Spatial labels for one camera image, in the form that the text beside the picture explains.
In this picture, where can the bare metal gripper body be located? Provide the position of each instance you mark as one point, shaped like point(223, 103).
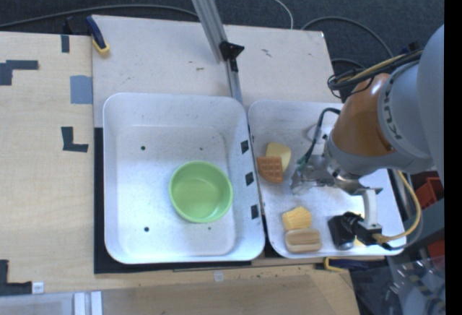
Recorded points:
point(325, 171)

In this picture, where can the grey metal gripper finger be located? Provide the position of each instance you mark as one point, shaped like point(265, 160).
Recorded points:
point(297, 181)
point(312, 185)

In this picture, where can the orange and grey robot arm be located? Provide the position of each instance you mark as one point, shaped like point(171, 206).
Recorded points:
point(364, 125)

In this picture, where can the orange toy waffle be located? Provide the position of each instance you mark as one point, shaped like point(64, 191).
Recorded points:
point(270, 169)

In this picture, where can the pale yellow toy slice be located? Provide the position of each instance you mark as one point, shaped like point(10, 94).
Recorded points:
point(279, 151)

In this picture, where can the yellow toy cheese wedge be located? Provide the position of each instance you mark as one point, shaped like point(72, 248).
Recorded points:
point(296, 218)

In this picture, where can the black can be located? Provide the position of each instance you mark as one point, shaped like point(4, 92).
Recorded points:
point(338, 232)

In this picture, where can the tan toy bread bun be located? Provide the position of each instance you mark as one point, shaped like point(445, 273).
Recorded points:
point(303, 240)

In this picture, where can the white plastic tray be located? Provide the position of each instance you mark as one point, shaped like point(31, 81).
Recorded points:
point(144, 180)
point(285, 125)

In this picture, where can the green bowl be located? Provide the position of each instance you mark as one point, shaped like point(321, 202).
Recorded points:
point(200, 192)

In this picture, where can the pale wood board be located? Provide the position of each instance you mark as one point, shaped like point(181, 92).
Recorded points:
point(162, 60)

